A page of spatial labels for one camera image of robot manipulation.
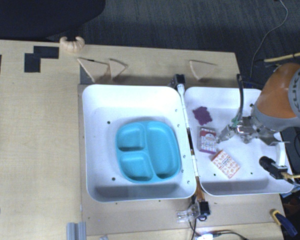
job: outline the small box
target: small box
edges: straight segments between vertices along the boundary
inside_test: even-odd
[[[214,155],[217,152],[216,135],[214,130],[200,127],[198,138],[199,151]]]
[[[232,159],[232,157],[223,150],[216,154],[216,156],[212,159],[212,162],[229,179],[240,169],[240,166]]]

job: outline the dark floor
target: dark floor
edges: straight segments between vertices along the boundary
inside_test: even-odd
[[[264,35],[286,16],[279,1],[106,0],[98,18],[49,39],[78,35],[87,44],[96,45],[234,52],[244,79],[263,85],[274,69],[263,59],[300,52],[300,0],[282,1],[288,9],[287,20],[265,39],[254,60],[252,79],[255,51]],[[290,61],[300,63],[300,57]],[[292,167],[300,173],[300,160],[292,156]],[[292,199],[300,203],[300,191],[282,201],[289,203]],[[299,231],[293,239],[300,240],[300,210],[296,214],[286,212]]]

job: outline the blue divided plate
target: blue divided plate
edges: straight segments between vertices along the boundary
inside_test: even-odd
[[[131,182],[162,182],[180,171],[177,139],[163,122],[139,121],[122,126],[115,136],[115,148],[120,170]]]

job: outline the table surface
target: table surface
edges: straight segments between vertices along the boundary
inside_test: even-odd
[[[229,52],[86,45],[77,54],[60,50],[58,59],[41,59],[40,73],[25,73],[25,53],[33,53],[34,46],[59,45],[0,40],[0,240],[66,239],[67,223],[83,218],[77,58],[103,63],[115,59],[128,65],[116,81],[103,79],[103,84],[167,85],[174,74],[185,74],[188,86],[236,87],[239,71],[234,53]],[[216,64],[216,69],[199,82],[191,74],[189,60]],[[278,194],[206,195],[206,199],[212,214],[199,223],[198,232],[233,230],[250,240],[283,239],[270,216],[271,209],[283,213]],[[98,203],[104,223],[97,226],[99,235],[87,239],[103,234],[109,240],[190,239],[187,224],[172,222],[176,206],[183,210],[187,203],[122,202],[112,207]],[[148,215],[146,221],[140,221],[144,217],[139,211]],[[120,219],[112,220],[113,214]]]

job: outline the yellow cable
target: yellow cable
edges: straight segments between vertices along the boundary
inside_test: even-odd
[[[299,56],[300,56],[300,52],[295,53],[295,54],[289,54],[289,55],[281,56],[281,57],[276,57],[276,58],[266,58],[263,61],[264,62],[279,62],[279,61],[292,59],[294,57],[299,57]]]
[[[297,178],[300,178],[300,174],[299,175],[291,175],[290,173],[287,173],[287,172],[281,172],[282,176],[285,178],[285,179],[297,179]]]

